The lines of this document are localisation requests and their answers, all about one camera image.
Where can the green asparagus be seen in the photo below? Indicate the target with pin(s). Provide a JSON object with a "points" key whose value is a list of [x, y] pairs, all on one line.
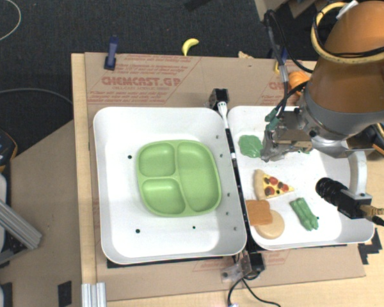
{"points": [[304, 214]]}

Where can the green divided plate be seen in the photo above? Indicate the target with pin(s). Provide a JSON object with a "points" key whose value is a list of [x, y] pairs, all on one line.
{"points": [[195, 177]]}

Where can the green lettuce leaf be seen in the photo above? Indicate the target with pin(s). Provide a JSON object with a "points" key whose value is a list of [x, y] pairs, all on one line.
{"points": [[249, 146]]}

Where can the thin black and white rod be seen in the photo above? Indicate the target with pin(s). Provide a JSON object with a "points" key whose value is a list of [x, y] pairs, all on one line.
{"points": [[235, 165]]}

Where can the brown cardboard board red print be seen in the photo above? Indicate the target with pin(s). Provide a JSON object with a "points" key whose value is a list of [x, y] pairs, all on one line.
{"points": [[179, 82]]}

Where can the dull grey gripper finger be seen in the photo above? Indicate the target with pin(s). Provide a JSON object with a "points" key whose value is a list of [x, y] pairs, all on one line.
{"points": [[267, 149], [284, 151]]}

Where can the orange toast slice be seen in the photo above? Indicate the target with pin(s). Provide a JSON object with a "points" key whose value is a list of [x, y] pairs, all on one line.
{"points": [[258, 212]]}

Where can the beige crumpled toy piece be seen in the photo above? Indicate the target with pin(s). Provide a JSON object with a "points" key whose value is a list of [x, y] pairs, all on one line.
{"points": [[244, 55]]}

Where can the orange round toy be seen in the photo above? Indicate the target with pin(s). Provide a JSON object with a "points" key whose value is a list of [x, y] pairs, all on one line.
{"points": [[297, 80]]}

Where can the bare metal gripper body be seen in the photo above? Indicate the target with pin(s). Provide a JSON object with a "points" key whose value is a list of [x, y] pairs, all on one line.
{"points": [[292, 130]]}

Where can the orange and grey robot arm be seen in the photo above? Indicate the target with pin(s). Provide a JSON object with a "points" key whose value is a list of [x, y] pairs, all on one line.
{"points": [[348, 75]]}

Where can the white plastic tray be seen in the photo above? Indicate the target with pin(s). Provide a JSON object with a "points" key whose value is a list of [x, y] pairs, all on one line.
{"points": [[121, 187], [310, 174]]}

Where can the black cylinder on white bracket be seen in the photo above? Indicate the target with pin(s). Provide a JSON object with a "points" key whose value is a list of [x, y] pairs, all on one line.
{"points": [[339, 195]]}

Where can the beige round biscuit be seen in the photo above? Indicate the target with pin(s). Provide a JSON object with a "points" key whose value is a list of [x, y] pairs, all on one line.
{"points": [[273, 229]]}

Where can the pizza slice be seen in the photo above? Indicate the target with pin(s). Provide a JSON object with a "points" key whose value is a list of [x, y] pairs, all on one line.
{"points": [[270, 185]]}

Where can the yellow banana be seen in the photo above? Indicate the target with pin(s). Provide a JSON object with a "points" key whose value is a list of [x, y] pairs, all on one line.
{"points": [[188, 45]]}

